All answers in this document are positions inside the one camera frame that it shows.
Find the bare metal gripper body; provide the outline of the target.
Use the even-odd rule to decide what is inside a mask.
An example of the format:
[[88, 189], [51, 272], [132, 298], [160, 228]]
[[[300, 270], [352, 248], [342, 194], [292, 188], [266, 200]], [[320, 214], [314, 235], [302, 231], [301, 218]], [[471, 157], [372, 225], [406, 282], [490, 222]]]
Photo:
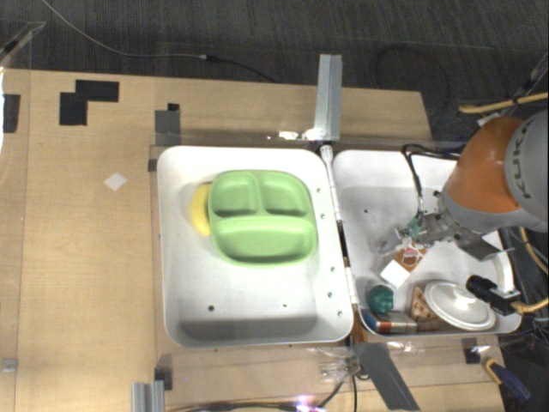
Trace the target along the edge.
[[437, 241], [461, 241], [462, 231], [447, 210], [431, 214], [421, 213], [418, 219], [416, 241], [433, 245]]

